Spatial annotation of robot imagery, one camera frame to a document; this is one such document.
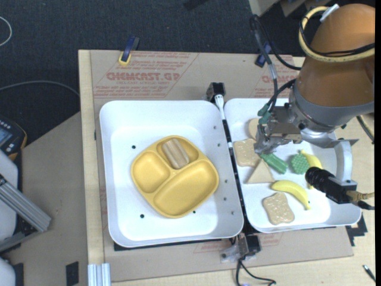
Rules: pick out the thin black and white rod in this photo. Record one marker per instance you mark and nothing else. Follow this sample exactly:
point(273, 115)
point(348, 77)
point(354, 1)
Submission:
point(229, 145)

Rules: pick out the black cylinder on white bracket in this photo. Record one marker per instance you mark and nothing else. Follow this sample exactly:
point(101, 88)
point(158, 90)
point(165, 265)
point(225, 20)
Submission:
point(324, 183)

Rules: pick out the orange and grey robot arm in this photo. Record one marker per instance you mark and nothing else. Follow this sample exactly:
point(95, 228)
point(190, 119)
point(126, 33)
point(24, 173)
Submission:
point(333, 70)

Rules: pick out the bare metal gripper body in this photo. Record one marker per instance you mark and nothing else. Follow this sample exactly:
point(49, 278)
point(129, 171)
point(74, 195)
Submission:
point(282, 124)

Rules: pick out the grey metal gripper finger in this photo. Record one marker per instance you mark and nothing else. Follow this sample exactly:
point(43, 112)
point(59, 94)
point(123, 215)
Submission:
point(272, 147)
point(259, 146)

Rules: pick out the beige toy pizza slice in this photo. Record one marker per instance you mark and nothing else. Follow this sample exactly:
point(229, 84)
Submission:
point(260, 176)

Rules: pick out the green toy bottle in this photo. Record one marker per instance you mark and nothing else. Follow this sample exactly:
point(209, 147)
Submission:
point(275, 163)

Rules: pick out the round beige biscuit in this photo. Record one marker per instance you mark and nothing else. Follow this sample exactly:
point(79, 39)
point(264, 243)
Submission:
point(253, 127)

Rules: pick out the yellow banana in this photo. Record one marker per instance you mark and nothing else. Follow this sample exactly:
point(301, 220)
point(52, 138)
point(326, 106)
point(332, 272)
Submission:
point(294, 189)
point(315, 161)

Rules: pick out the beige toy bread slice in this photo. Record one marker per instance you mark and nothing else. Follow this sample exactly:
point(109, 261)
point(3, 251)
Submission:
point(278, 208)
point(244, 155)

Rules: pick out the green toy grapes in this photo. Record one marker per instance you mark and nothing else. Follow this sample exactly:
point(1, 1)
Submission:
point(299, 164)

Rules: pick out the yellow divided plate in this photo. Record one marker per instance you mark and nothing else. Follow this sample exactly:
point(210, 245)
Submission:
point(184, 192)

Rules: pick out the white plastic tray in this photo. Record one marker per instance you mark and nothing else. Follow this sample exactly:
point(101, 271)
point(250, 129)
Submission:
point(125, 219)
point(321, 219)

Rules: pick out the brown cardboard board red print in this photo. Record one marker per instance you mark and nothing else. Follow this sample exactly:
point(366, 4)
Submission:
point(184, 70)

